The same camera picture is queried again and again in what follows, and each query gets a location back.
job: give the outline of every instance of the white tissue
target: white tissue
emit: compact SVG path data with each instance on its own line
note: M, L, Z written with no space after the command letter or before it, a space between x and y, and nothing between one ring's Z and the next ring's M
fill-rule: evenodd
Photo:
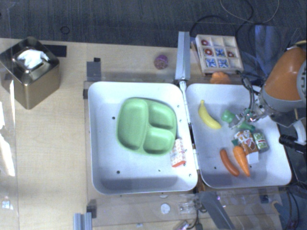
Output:
M24 66L27 69L32 69L36 67L38 64L42 63L45 59L46 61L49 61L48 56L43 52L35 49L28 49L24 52L22 52L18 57L18 60L24 60Z

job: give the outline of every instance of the green plate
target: green plate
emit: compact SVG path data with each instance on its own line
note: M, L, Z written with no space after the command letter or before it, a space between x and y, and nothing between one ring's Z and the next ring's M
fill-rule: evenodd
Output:
M149 155L168 153L175 143L175 112L157 101L130 98L121 106L117 140L121 146Z

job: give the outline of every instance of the snack package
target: snack package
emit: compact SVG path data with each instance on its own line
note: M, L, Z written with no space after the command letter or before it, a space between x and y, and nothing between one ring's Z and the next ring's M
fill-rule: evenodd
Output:
M249 130L239 131L234 136L238 144L244 149L249 164L259 162L259 149Z
M259 153L265 152L269 149L268 143L264 137L264 134L258 132L253 134L253 138L256 142Z
M172 167L178 167L187 162L186 153L183 148L182 139L176 139L174 147L170 152Z

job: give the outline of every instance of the orange carrot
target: orange carrot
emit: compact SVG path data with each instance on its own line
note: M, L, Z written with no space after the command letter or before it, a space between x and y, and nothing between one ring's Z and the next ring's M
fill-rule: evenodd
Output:
M246 158L243 148L241 148L240 146L235 146L233 151L234 151L235 159L240 165L245 175L250 176L249 169L248 169L248 160Z

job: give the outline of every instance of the toy sausage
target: toy sausage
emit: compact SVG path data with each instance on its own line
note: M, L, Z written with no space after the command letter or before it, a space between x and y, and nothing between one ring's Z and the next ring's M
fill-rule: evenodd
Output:
M225 149L222 149L220 151L220 156L222 159L222 162L224 164L224 166L226 167L226 169L234 176L239 176L240 175L240 171L232 164L232 162L229 160L227 152Z

